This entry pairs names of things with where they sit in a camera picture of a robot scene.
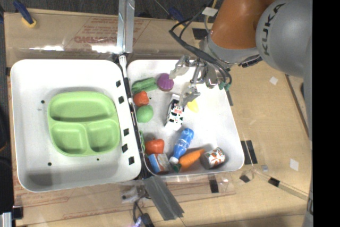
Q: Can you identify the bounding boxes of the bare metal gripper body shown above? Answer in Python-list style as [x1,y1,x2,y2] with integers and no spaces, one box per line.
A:
[185,59,227,90]

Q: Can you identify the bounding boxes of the yellow lemon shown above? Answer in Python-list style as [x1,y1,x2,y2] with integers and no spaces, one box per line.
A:
[186,99,200,114]

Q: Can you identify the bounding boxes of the purple grapes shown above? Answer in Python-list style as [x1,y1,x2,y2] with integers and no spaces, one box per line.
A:
[156,73,175,92]

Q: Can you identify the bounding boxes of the cow print milk carton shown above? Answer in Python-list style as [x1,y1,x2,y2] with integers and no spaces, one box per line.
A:
[164,93,185,132]

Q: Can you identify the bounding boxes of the white plastic tray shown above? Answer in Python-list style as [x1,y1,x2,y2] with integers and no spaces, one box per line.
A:
[10,58,142,193]
[126,59,245,178]

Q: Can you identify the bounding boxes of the green lime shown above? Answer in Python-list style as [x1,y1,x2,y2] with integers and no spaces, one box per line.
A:
[135,105,155,123]

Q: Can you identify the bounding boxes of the blue bottle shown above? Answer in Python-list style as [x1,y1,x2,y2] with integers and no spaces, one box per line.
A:
[168,128,195,165]

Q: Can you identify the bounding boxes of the small red pepper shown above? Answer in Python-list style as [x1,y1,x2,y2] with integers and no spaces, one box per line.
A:
[132,90,150,107]

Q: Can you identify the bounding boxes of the orange carrot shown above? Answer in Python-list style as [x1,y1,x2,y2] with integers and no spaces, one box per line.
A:
[173,148,206,173]

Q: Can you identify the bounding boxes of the white and red can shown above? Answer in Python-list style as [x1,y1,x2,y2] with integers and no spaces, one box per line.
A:
[199,147,226,170]

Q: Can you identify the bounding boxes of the brown cardboard board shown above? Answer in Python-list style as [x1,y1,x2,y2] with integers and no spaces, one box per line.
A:
[4,7,313,227]

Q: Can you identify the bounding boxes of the blue and orange carton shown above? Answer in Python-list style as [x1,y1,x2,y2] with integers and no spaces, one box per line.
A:
[147,153,172,175]

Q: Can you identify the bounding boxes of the green divided plate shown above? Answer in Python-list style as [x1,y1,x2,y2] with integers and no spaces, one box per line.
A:
[47,91,121,157]

